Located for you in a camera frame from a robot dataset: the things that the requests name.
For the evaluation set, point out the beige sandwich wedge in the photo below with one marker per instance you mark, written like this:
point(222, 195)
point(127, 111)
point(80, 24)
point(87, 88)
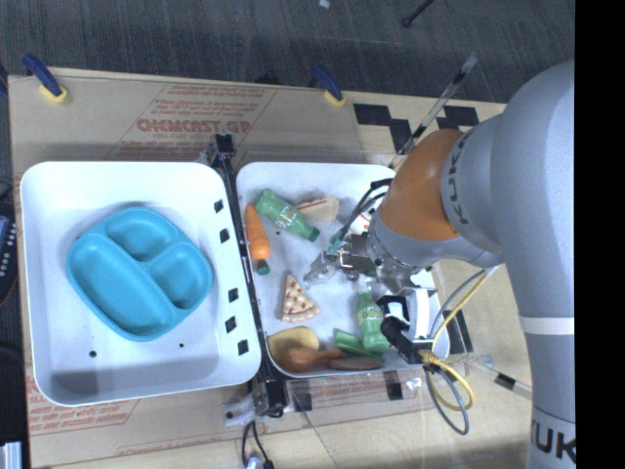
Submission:
point(320, 209)

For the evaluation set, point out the brown chicken drumstick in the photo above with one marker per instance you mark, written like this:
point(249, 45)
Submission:
point(305, 358)

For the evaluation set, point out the black cylinder on white bracket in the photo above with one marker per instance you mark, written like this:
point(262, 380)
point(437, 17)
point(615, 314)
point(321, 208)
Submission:
point(398, 332)

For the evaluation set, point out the brown oval biscuit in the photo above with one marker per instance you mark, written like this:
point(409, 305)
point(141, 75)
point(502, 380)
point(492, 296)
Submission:
point(355, 363)

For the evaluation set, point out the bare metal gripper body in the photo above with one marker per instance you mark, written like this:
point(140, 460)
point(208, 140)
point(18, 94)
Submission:
point(359, 259)

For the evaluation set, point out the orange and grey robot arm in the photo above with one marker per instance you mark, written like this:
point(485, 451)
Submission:
point(512, 174)

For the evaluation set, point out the green toy vegetable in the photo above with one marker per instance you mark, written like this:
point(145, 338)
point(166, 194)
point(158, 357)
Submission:
point(349, 341)

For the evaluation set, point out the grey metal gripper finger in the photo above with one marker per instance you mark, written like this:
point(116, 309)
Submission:
point(318, 274)
point(328, 258)

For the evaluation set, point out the brown cardboard board, red print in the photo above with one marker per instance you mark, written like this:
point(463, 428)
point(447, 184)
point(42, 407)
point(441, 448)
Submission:
point(122, 115)

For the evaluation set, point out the pizza slice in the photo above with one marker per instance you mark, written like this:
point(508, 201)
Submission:
point(295, 306)

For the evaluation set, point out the blue divided plate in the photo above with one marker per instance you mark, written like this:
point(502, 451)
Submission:
point(137, 276)

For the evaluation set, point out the green bottle with yellow print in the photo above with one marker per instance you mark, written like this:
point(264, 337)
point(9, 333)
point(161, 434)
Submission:
point(371, 323)

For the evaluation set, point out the white plastic tray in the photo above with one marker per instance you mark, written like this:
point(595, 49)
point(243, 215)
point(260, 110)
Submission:
point(58, 203)
point(303, 179)

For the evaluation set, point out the green bottle with label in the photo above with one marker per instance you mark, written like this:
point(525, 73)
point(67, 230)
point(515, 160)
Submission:
point(280, 213)

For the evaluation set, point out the orange carrot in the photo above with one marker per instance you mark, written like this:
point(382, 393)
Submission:
point(257, 235)

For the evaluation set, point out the yellow bread slice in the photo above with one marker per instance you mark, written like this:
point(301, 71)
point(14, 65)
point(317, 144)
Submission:
point(290, 339)

